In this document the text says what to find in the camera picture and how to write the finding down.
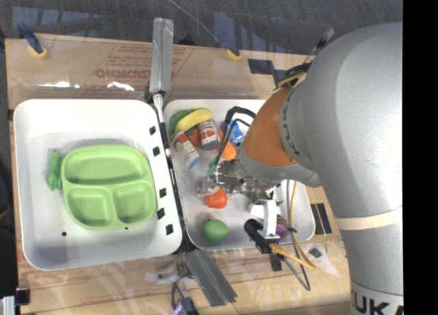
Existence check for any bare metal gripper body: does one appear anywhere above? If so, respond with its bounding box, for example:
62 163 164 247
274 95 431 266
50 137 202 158
214 159 283 205

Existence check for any orange-red toy tomato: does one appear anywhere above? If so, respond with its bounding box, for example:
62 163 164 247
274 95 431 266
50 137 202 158
204 186 228 210

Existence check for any orange carrot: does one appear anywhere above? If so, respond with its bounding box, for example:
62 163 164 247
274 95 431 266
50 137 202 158
216 127 237 161

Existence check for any white plastic tray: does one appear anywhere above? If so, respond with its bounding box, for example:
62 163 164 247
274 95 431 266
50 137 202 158
163 98 316 251
12 98 183 271

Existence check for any green lime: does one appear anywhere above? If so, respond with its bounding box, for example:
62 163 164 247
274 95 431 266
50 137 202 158
201 218 231 242

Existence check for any blue packet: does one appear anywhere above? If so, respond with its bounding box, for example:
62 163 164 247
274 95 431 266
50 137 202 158
225 120 246 147

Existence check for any white bottle with red cap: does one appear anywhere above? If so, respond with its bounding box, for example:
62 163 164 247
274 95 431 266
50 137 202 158
172 131 201 170

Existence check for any red and white can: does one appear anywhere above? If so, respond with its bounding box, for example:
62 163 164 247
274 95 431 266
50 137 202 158
197 120 222 151

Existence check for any red toy strawberry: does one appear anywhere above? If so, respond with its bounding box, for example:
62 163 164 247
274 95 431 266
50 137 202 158
186 127 202 148

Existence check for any yellow banana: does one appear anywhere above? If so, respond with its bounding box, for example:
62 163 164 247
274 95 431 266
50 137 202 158
174 108 214 134

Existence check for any purple toy eggplant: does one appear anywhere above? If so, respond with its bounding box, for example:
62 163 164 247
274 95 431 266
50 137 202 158
275 214 289 238

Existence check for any green divided plate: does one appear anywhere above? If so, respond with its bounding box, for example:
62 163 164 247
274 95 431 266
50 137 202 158
60 144 157 231

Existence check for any green toy asparagus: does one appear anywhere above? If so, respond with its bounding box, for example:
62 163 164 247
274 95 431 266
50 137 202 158
47 150 64 192

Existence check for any brown cardboard board, red print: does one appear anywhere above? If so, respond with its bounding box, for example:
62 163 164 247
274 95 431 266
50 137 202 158
5 32 353 315

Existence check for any black cylinder on white bracket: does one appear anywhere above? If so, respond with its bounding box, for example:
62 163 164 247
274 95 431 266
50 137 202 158
244 199 284 255

